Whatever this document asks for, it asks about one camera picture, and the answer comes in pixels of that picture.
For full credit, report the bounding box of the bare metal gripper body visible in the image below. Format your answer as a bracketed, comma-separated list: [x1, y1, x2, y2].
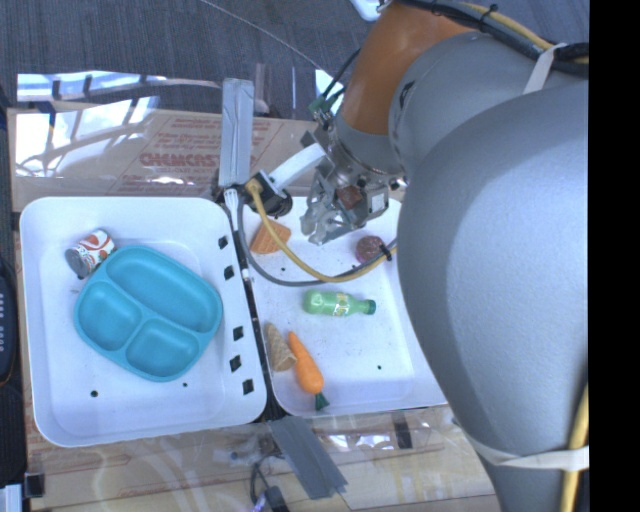
[308, 141, 406, 222]

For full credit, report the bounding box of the dark red round biscuit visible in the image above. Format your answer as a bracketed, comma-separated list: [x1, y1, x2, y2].
[355, 235, 386, 265]

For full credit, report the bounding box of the orange pizza slice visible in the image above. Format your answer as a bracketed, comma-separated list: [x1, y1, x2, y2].
[249, 219, 293, 256]

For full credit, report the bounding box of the green plastic bottle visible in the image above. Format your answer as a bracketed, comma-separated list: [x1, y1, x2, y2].
[302, 288, 378, 318]

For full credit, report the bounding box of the thin black and white rod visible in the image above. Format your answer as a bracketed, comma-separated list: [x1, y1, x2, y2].
[222, 187, 281, 419]

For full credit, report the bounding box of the tan ice cream cone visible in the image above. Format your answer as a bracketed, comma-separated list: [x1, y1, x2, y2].
[263, 321, 299, 373]

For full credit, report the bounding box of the white plastic tray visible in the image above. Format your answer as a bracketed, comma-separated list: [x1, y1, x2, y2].
[18, 195, 268, 448]
[233, 194, 449, 418]

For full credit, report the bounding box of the orange carrot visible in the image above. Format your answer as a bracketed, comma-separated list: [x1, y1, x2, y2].
[286, 330, 331, 413]

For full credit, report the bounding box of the blue divided plate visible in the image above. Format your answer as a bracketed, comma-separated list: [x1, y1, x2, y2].
[72, 244, 225, 384]

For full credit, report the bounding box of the orange and white can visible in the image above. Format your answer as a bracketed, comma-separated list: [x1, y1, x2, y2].
[64, 228, 117, 279]

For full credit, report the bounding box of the black cylinder on white bracket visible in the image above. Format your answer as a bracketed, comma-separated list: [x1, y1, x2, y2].
[244, 142, 327, 219]

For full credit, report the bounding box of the black block with thin wires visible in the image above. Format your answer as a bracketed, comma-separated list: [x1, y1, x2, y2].
[263, 484, 290, 512]

